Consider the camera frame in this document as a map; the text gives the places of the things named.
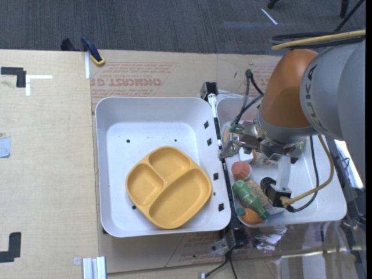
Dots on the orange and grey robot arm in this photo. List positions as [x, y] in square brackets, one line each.
[325, 97]

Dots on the thin black and white rod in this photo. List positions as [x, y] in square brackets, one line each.
[215, 121]

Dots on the beige grain packet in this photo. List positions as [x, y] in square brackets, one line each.
[258, 189]

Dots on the black cylinder on white bracket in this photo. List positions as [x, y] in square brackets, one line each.
[279, 195]

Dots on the yellow divided plate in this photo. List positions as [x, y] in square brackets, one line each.
[174, 193]

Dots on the brown cardboard board red print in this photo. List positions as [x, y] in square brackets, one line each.
[139, 74]

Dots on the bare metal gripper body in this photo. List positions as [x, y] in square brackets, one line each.
[249, 135]

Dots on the orange carrot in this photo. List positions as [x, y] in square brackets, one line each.
[251, 216]

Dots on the white plastic tray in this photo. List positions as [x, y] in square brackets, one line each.
[151, 121]
[316, 202]

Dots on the white and orange packet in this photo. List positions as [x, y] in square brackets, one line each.
[263, 159]

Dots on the yellow banana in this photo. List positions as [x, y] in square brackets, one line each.
[226, 132]

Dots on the red and green packet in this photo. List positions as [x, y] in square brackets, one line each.
[298, 146]

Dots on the white and blue packet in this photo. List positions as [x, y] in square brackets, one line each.
[276, 211]

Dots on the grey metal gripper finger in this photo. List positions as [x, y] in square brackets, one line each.
[225, 153]
[234, 144]

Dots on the green bottle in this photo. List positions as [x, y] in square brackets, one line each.
[247, 195]

